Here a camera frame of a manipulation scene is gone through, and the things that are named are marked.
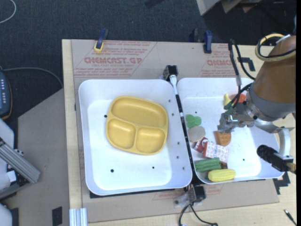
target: metal bracket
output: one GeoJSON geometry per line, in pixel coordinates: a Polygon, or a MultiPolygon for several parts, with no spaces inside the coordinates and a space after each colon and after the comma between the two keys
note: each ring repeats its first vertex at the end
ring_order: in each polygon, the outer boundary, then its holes
{"type": "Polygon", "coordinates": [[[201,202],[206,198],[205,189],[203,186],[193,186],[183,195],[174,199],[174,207],[185,207],[195,202],[201,202]]]}
{"type": "Polygon", "coordinates": [[[88,226],[87,209],[70,209],[69,220],[70,226],[88,226]]]}
{"type": "Polygon", "coordinates": [[[0,137],[0,158],[7,162],[21,176],[30,183],[38,182],[40,172],[25,160],[18,152],[12,149],[0,137]]]}
{"type": "Polygon", "coordinates": [[[278,128],[277,132],[279,135],[280,140],[280,147],[279,147],[279,157],[282,159],[292,159],[293,157],[290,156],[291,150],[291,135],[290,131],[293,128],[278,128]]]}
{"type": "Polygon", "coordinates": [[[163,79],[170,81],[169,76],[172,74],[174,74],[175,76],[178,75],[178,67],[176,65],[166,65],[163,71],[163,79]]]}

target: food package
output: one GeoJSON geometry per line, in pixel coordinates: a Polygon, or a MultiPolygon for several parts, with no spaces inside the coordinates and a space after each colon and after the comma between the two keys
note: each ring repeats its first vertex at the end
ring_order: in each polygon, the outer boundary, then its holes
{"type": "Polygon", "coordinates": [[[204,145],[207,140],[208,139],[206,137],[203,137],[201,140],[197,141],[194,144],[193,149],[197,150],[199,153],[202,153],[204,151],[204,145]]]}
{"type": "Polygon", "coordinates": [[[213,141],[206,141],[204,143],[203,156],[208,158],[220,158],[221,162],[227,163],[228,160],[228,146],[222,146],[213,141]]]}

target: blue clamp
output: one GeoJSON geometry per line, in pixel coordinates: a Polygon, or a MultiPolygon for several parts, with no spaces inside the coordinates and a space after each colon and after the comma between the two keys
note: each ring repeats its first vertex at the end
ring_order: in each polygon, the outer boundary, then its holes
{"type": "Polygon", "coordinates": [[[108,36],[108,32],[109,30],[102,28],[100,35],[99,35],[99,39],[98,41],[96,41],[95,45],[94,45],[94,51],[96,53],[100,53],[103,49],[103,40],[105,40],[108,36]]]}
{"type": "Polygon", "coordinates": [[[204,53],[211,54],[211,42],[212,42],[212,33],[210,30],[206,30],[204,33],[204,53]]]}

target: yellow plate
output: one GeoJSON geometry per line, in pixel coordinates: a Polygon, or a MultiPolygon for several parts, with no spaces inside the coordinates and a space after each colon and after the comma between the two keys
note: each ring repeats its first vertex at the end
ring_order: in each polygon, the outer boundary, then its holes
{"type": "Polygon", "coordinates": [[[168,115],[158,103],[122,96],[110,105],[106,136],[115,148],[143,155],[156,154],[165,145],[167,131],[168,115]]]}

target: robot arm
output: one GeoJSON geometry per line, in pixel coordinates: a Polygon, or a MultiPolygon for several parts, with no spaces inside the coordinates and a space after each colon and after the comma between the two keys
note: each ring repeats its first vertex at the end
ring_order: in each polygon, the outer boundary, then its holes
{"type": "Polygon", "coordinates": [[[293,158],[289,155],[290,134],[292,128],[279,128],[273,124],[280,118],[296,113],[296,36],[271,34],[259,41],[255,53],[264,61],[257,77],[244,90],[246,100],[243,103],[233,103],[225,106],[222,113],[220,133],[230,133],[236,127],[256,126],[268,133],[278,133],[280,151],[261,145],[257,154],[279,171],[296,173],[293,158]],[[280,38],[268,56],[260,53],[260,47],[268,39],[280,38]]]}

